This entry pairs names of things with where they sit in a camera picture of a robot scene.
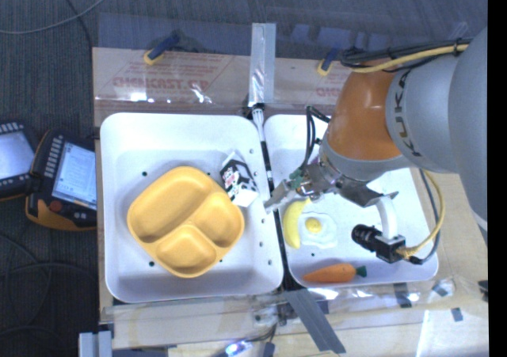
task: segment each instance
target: yellow cable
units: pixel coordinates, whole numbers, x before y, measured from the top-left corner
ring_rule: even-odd
[[[433,187],[435,187],[436,194],[438,195],[438,202],[440,203],[440,212],[439,212],[439,218],[436,222],[435,227],[433,228],[432,232],[429,234],[429,236],[422,241],[421,244],[413,247],[400,247],[396,250],[398,254],[400,254],[404,259],[408,259],[410,256],[413,256],[415,253],[417,253],[419,250],[421,250],[424,246],[426,246],[431,240],[433,240],[438,234],[440,228],[442,227],[442,222],[444,221],[445,216],[445,202],[444,197],[442,196],[442,192],[440,190],[440,187],[436,183],[436,181],[433,179],[433,177],[427,172],[423,171],[423,173],[428,177],[428,179],[431,181]]]
[[[407,55],[400,57],[398,59],[393,59],[388,62],[379,64],[377,66],[353,67],[351,70],[355,73],[373,73],[374,71],[385,70],[388,69],[389,67],[394,67],[397,66],[398,64],[411,62],[412,60],[423,59],[424,57],[445,55],[447,53],[453,53],[454,51],[464,51],[467,47],[468,44],[458,44],[455,47],[454,46],[438,47],[436,49],[419,51],[418,53],[413,53],[412,55]]]

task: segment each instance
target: blue and yellow clamp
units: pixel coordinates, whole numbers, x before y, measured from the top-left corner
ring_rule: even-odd
[[[336,47],[333,47],[328,52],[326,57],[322,59],[320,62],[318,62],[317,73],[319,73],[322,76],[327,76],[331,71],[333,61],[336,60],[337,57],[338,57],[338,49]]]
[[[144,62],[149,66],[153,66],[157,61],[159,61],[163,57],[164,51],[169,50],[172,47],[176,46],[179,41],[180,37],[178,35],[173,34],[169,36],[168,38],[160,42],[157,46],[155,46],[153,49],[147,51],[144,54],[143,57]]]

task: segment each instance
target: white tray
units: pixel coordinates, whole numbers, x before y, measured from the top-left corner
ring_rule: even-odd
[[[210,173],[221,185],[222,162],[235,150],[254,175],[260,195],[246,210],[245,231],[210,271],[193,279],[155,264],[127,227],[132,201],[153,181],[179,165]],[[278,288],[283,265],[255,126],[239,116],[117,113],[101,126],[105,228],[105,282],[128,303],[240,294]]]
[[[315,126],[317,137],[322,138],[327,123],[315,120]],[[306,130],[305,116],[275,115],[266,120],[265,137],[275,186],[301,164],[306,146]],[[311,158],[314,158],[317,153],[318,146]],[[385,194],[399,192],[393,204],[398,216],[398,233],[405,236],[406,245],[418,245],[428,236],[428,224],[409,169],[385,173],[371,182],[368,187]],[[315,245],[305,245],[294,249],[286,245],[289,270],[301,285],[315,287],[314,283],[305,282],[303,275],[335,262],[349,262],[355,267],[364,265],[368,275],[365,278],[357,275],[349,283],[319,284],[319,287],[422,281],[431,279],[436,274],[438,269],[436,254],[423,265],[413,265],[404,260],[389,264],[352,240],[351,233],[357,224],[375,225],[378,230],[382,230],[379,212],[375,206],[361,208],[333,194],[325,196],[321,202],[313,206],[315,210],[318,208],[318,212],[332,215],[338,224],[338,242],[336,247],[330,249],[321,249]],[[280,207],[281,215],[285,208],[286,206]],[[425,256],[430,249],[431,243],[416,256]]]

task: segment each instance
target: orange carrot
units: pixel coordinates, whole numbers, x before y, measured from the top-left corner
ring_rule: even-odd
[[[338,263],[309,272],[303,275],[303,279],[312,283],[347,283],[356,274],[365,277],[366,267],[355,268],[350,263]]]

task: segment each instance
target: orange divided dish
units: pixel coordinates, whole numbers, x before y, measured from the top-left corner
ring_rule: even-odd
[[[216,181],[181,166],[148,186],[128,209],[128,229],[169,272],[203,275],[237,243],[245,229],[241,210]]]

